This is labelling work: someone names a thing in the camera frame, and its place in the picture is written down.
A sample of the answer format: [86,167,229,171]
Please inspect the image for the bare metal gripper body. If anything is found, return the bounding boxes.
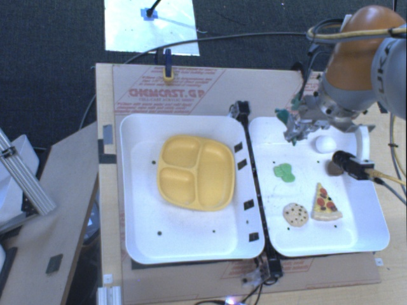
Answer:
[291,89,359,132]

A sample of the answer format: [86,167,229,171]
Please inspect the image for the white ball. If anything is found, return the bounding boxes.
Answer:
[315,135,337,154]

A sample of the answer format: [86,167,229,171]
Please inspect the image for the green broccoli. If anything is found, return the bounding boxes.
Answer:
[273,163,296,184]

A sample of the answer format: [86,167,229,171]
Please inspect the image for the brown round lump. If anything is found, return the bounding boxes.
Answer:
[325,159,345,178]

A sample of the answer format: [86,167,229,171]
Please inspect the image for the thin black rod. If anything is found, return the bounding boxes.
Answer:
[240,114,276,261]

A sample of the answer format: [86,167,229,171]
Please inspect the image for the pizza slice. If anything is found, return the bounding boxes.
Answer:
[310,182,344,222]

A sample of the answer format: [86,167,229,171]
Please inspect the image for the beige biscuit with dark chips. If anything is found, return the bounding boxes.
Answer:
[282,202,310,228]

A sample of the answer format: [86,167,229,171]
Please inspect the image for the yellow divided plate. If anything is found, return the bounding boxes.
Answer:
[156,134,237,212]

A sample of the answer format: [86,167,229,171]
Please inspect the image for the brown cardboard board red print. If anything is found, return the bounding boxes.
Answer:
[112,64,382,305]

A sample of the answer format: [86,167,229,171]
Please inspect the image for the white plastic tray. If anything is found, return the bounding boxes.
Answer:
[119,112,266,265]
[248,116,391,258]

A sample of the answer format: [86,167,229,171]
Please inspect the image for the black cylinder on white bracket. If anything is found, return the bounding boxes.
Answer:
[331,125,376,181]

